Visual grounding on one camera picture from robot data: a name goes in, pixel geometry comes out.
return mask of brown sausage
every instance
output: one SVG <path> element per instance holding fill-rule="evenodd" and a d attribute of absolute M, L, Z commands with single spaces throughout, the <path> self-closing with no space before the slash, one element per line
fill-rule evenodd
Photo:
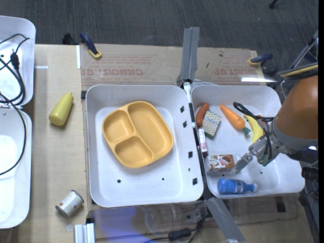
<path fill-rule="evenodd" d="M 203 119 L 208 109 L 209 109 L 209 103 L 203 103 L 196 115 L 197 128 L 203 126 Z"/>

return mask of dark floor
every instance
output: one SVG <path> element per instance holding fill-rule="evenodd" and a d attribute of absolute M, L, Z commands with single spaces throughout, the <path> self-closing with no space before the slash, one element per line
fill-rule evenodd
<path fill-rule="evenodd" d="M 270 9 L 272 1 L 0 0 L 0 15 L 33 22 L 37 44 L 62 44 L 66 32 L 80 42 L 84 31 L 94 43 L 181 47 L 183 29 L 198 26 L 200 47 L 271 53 L 284 70 L 318 30 L 319 0 L 278 0 Z"/>

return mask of blue bottle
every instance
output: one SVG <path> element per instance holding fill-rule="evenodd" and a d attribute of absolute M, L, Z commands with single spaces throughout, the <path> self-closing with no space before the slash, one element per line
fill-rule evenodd
<path fill-rule="evenodd" d="M 225 178 L 218 180 L 217 187 L 220 194 L 239 194 L 246 191 L 256 192 L 258 190 L 256 184 L 247 184 L 242 180 Z"/>

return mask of toy banana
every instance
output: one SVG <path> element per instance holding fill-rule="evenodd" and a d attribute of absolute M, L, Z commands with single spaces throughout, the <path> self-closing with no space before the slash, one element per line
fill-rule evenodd
<path fill-rule="evenodd" d="M 260 125 L 258 124 L 258 122 L 252 118 L 251 116 L 248 116 L 246 114 L 243 114 L 243 116 L 248 120 L 248 122 L 250 123 L 250 126 L 252 128 L 252 132 L 253 132 L 253 137 L 252 137 L 252 143 L 256 142 L 260 137 L 263 136 L 263 130 L 260 127 Z"/>

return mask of tin can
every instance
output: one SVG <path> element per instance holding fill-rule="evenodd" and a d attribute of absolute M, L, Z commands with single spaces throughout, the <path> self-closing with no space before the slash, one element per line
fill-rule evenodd
<path fill-rule="evenodd" d="M 71 215 L 84 203 L 82 197 L 74 190 L 64 198 L 55 209 L 66 219 L 70 218 Z"/>

